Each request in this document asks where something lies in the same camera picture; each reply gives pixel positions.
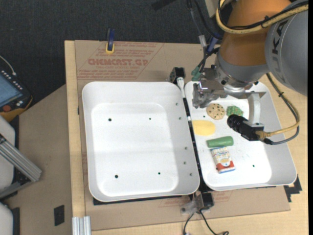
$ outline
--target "cardboard base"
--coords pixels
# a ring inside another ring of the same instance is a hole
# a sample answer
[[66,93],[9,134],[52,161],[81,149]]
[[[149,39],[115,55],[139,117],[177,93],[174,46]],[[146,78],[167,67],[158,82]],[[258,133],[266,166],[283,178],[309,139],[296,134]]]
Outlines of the cardboard base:
[[[43,171],[38,182],[5,200],[10,209],[20,208],[21,234],[70,234],[72,204],[65,86],[20,115],[19,140],[19,150]],[[64,206],[64,222],[62,212],[55,211],[60,206]]]
[[[91,228],[105,230],[152,224],[181,222],[187,219],[180,208],[190,201],[179,198],[94,205],[88,186],[86,135],[81,93],[91,81],[166,81],[174,67],[184,67],[185,82],[203,55],[200,45],[115,42],[115,53],[105,53],[105,42],[75,41],[77,87],[83,156],[86,215]],[[207,63],[214,63],[210,57]],[[290,210],[283,187],[252,188],[213,192],[215,206],[207,218],[231,217]]]

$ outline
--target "table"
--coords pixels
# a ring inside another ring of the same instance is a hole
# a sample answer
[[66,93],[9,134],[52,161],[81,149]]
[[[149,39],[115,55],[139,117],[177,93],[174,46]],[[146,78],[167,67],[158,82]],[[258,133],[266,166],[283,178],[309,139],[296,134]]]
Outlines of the table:
[[[75,42],[65,41],[66,76],[67,76],[67,109],[68,109],[68,131],[69,152],[71,171],[71,194],[72,215],[83,217],[86,215],[84,184],[82,172],[82,156],[80,142],[80,122],[77,114],[78,91]],[[274,105],[282,127],[290,126],[294,119],[285,106],[284,102],[275,95],[274,89],[266,78],[262,77],[260,82],[267,85],[273,96]],[[307,145],[307,97],[304,97],[288,88],[283,88],[285,95],[298,108],[301,116],[300,133],[298,137],[288,143],[292,157],[299,175],[302,191],[300,194],[292,195],[290,203],[291,210],[277,213],[266,213],[246,215],[237,217],[209,219],[209,224],[215,232],[230,231],[230,234],[308,234],[308,145]],[[149,225],[140,227],[121,228],[114,230],[93,231],[93,235],[119,235],[119,234],[182,234],[182,222],[167,223],[160,225]],[[191,221],[188,231],[192,234],[209,234],[203,221]]]

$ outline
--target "yellow cable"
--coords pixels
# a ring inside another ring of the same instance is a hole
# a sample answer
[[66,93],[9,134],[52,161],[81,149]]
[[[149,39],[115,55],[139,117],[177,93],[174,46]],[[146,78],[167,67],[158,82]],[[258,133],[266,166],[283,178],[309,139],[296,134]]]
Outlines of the yellow cable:
[[[273,79],[271,78],[271,76],[268,74],[268,79],[271,80],[271,82],[276,86],[277,90],[281,93],[280,89],[278,89],[278,86],[274,83]],[[291,108],[294,110],[297,118],[298,118],[298,121],[296,124],[290,126],[290,127],[287,127],[287,128],[284,128],[284,129],[281,129],[281,130],[278,130],[278,131],[273,131],[273,132],[265,132],[265,131],[256,131],[255,134],[258,135],[260,137],[260,139],[265,139],[265,138],[268,138],[268,137],[271,137],[271,136],[274,136],[274,135],[277,135],[277,134],[281,134],[281,133],[284,133],[284,132],[287,132],[287,131],[291,131],[293,130],[294,128],[297,128],[300,124],[300,115],[299,115],[299,112],[298,110],[294,107],[294,105],[285,97],[283,96],[284,99],[287,101],[287,103],[291,106]]]
[[[222,7],[222,5],[224,4],[226,0],[220,0],[220,8]],[[217,24],[219,25],[219,27],[225,31],[225,32],[228,32],[228,33],[232,33],[232,34],[247,34],[247,33],[251,33],[251,32],[255,32],[255,31],[258,31],[258,30],[261,30],[263,28],[266,28],[266,27],[269,27],[271,26],[272,24],[278,22],[278,21],[281,21],[287,17],[290,17],[292,15],[295,15],[297,13],[300,13],[302,11],[305,11],[305,10],[308,10],[309,9],[309,5],[308,4],[305,4],[303,6],[300,6],[300,7],[297,7],[297,8],[294,8],[290,11],[287,11],[286,13],[284,14],[281,14],[279,16],[276,16],[274,18],[272,18],[271,20],[261,24],[261,25],[258,25],[254,28],[250,28],[250,29],[232,29],[232,28],[229,28],[227,25],[223,24],[222,21],[221,21],[221,18],[220,18],[220,15],[219,15],[219,9],[216,10],[216,21],[217,21]]]

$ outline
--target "yellow sponge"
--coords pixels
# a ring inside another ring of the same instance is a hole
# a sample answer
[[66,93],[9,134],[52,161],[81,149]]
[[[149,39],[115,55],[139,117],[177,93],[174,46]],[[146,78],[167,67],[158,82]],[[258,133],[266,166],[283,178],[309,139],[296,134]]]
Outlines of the yellow sponge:
[[215,124],[207,120],[193,120],[194,133],[199,136],[211,136],[215,133]]

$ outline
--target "metal bracket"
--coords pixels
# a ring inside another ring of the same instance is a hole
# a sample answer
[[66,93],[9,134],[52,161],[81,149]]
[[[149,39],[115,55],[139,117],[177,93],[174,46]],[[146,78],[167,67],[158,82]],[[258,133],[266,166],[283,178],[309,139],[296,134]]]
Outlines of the metal bracket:
[[72,235],[91,235],[90,216],[72,218]]
[[183,67],[174,67],[171,71],[171,74],[167,78],[167,81],[173,84],[177,84],[177,78],[185,78],[185,69]]
[[180,213],[191,215],[201,209],[208,210],[212,206],[214,206],[212,194],[210,192],[202,192],[189,203],[183,205],[180,209]]
[[247,96],[249,103],[249,122],[259,123],[261,116],[261,101],[259,93],[251,93]]
[[8,160],[19,172],[21,172],[29,182],[15,182],[0,191],[0,199],[25,187],[29,183],[39,180],[41,170],[25,157],[15,146],[13,146],[3,135],[0,134],[0,155]]

